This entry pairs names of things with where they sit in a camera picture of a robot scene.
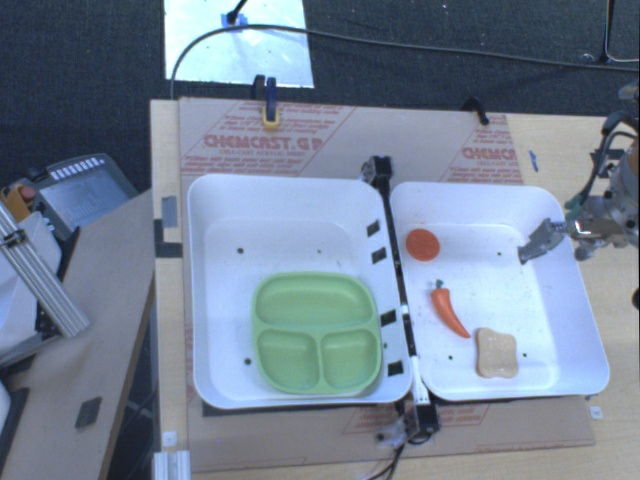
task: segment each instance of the black cable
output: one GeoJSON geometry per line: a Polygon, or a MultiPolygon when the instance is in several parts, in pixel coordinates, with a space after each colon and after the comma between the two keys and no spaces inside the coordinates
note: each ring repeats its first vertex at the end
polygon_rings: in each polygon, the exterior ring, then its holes
{"type": "Polygon", "coordinates": [[[407,443],[409,443],[410,445],[413,445],[413,446],[420,446],[420,445],[426,443],[427,441],[429,441],[430,439],[431,439],[431,434],[420,433],[420,434],[417,434],[417,435],[413,436],[411,439],[409,439],[407,441],[407,443]]]}
{"type": "Polygon", "coordinates": [[[153,400],[156,396],[156,393],[158,392],[158,385],[156,384],[156,386],[153,388],[153,390],[151,391],[151,393],[147,396],[147,398],[145,398],[142,403],[140,403],[137,407],[137,409],[135,410],[135,412],[131,415],[131,417],[127,420],[126,423],[123,423],[122,426],[120,427],[120,431],[118,432],[118,436],[121,436],[122,434],[125,433],[125,431],[131,426],[131,424],[138,418],[138,416],[140,416],[140,414],[142,413],[142,411],[144,410],[144,408],[149,404],[149,402],[151,402],[151,400],[153,400]]]}
{"type": "Polygon", "coordinates": [[[602,43],[602,55],[600,56],[601,62],[638,62],[640,59],[619,59],[609,55],[609,38],[611,37],[611,24],[613,22],[613,10],[616,0],[607,0],[607,9],[604,20],[604,41],[602,43]]]}
{"type": "Polygon", "coordinates": [[[396,468],[398,467],[398,462],[400,461],[400,455],[402,455],[403,450],[404,450],[404,444],[400,445],[396,449],[396,453],[393,456],[393,459],[382,471],[379,471],[375,475],[370,476],[369,478],[367,478],[367,480],[377,480],[378,478],[382,478],[383,475],[387,475],[385,476],[385,480],[391,480],[396,471],[396,468]]]}
{"type": "Polygon", "coordinates": [[[147,459],[147,456],[149,455],[149,452],[151,452],[152,449],[153,449],[153,433],[151,434],[151,437],[147,439],[143,452],[140,454],[140,456],[138,457],[138,460],[136,460],[133,467],[129,470],[129,474],[127,475],[125,480],[133,480],[133,477],[135,476],[135,474],[142,469],[142,466],[144,465],[147,459]]]}
{"type": "Polygon", "coordinates": [[[322,32],[320,30],[312,30],[306,28],[297,28],[297,27],[289,27],[286,25],[265,25],[265,24],[254,24],[254,25],[237,25],[234,27],[226,27],[219,28],[215,30],[211,30],[206,32],[198,37],[196,37],[193,41],[191,41],[182,53],[178,56],[176,63],[173,66],[173,72],[171,73],[170,80],[170,89],[169,95],[171,99],[174,99],[174,83],[176,79],[176,74],[178,72],[178,68],[180,64],[187,56],[187,54],[199,43],[208,39],[210,37],[216,36],[218,34],[224,34],[227,32],[235,32],[241,30],[279,30],[281,32],[292,32],[296,34],[306,34],[308,36],[317,36],[324,37],[326,39],[335,39],[337,41],[346,41],[350,43],[356,44],[366,44],[369,46],[381,46],[387,48],[402,48],[406,50],[417,50],[417,51],[426,51],[426,52],[436,52],[436,53],[451,53],[456,55],[471,55],[476,57],[489,57],[493,59],[507,60],[513,62],[527,62],[530,64],[542,64],[545,66],[554,66],[554,67],[563,67],[569,69],[593,69],[593,70],[603,70],[603,71],[620,71],[625,73],[637,73],[637,69],[633,68],[621,68],[621,67],[609,67],[609,66],[601,66],[601,65],[593,65],[593,64],[573,64],[571,62],[561,62],[554,60],[545,60],[545,59],[536,59],[533,57],[522,57],[519,55],[508,55],[505,53],[494,53],[494,52],[485,52],[481,50],[467,50],[462,48],[447,48],[441,46],[427,46],[420,44],[409,44],[409,43],[393,43],[390,41],[378,41],[376,39],[364,39],[359,37],[350,37],[341,34],[333,34],[330,32],[322,32]]]}

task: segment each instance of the green divided plate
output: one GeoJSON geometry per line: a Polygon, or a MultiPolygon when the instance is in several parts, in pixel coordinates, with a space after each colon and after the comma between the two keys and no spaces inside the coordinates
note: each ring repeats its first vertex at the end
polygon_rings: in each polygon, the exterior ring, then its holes
{"type": "Polygon", "coordinates": [[[322,272],[270,276],[253,295],[251,320],[260,372],[281,391],[358,392],[380,371],[376,306],[353,277],[322,272]]]}

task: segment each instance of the wooden table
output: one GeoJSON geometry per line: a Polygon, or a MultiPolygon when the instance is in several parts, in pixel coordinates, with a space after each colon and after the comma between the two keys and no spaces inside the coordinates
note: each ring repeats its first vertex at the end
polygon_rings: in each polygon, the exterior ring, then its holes
{"type": "Polygon", "coordinates": [[[153,258],[149,192],[81,230],[64,286],[90,326],[7,379],[29,395],[2,480],[107,478],[151,311],[153,258]],[[98,398],[95,422],[77,428],[83,403],[98,398]]]}
{"type": "MultiPolygon", "coordinates": [[[[603,118],[507,115],[525,184],[545,188],[559,201],[572,197],[591,170],[589,152],[600,140],[603,118]],[[533,169],[529,152],[536,155],[533,169]]],[[[178,104],[151,105],[154,214],[162,216],[162,198],[179,194],[178,104]]],[[[180,242],[178,226],[165,229],[167,242],[180,242]]],[[[638,286],[638,251],[632,247],[598,250],[580,264],[596,321],[610,362],[611,379],[604,392],[590,400],[602,419],[592,422],[596,445],[526,452],[401,460],[398,479],[580,479],[635,478],[640,471],[640,383],[638,379],[638,311],[631,295],[638,286]]],[[[175,431],[176,446],[188,448],[185,393],[185,341],[182,264],[180,259],[156,261],[158,304],[160,425],[175,431]]],[[[376,462],[280,467],[194,474],[198,480],[360,479],[377,472],[376,462]]]]}

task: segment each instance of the bread slice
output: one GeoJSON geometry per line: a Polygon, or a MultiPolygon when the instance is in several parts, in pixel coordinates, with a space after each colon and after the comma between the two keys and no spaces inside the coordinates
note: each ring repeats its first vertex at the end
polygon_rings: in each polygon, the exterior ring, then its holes
{"type": "Polygon", "coordinates": [[[511,334],[482,327],[476,331],[478,363],[476,369],[481,377],[512,378],[518,374],[516,339],[511,334]]]}

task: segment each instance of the aluminum sheet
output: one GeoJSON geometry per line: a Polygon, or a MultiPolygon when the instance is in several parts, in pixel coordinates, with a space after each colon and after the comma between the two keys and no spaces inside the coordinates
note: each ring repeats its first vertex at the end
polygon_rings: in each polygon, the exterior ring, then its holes
{"type": "MultiPolygon", "coordinates": [[[[240,0],[164,0],[165,76],[198,36],[223,27],[240,0]]],[[[305,28],[302,0],[249,0],[241,14],[249,24],[305,28]]],[[[275,77],[279,86],[313,87],[309,45],[304,34],[244,30],[219,34],[195,46],[176,80],[251,84],[256,75],[275,77]]]]}

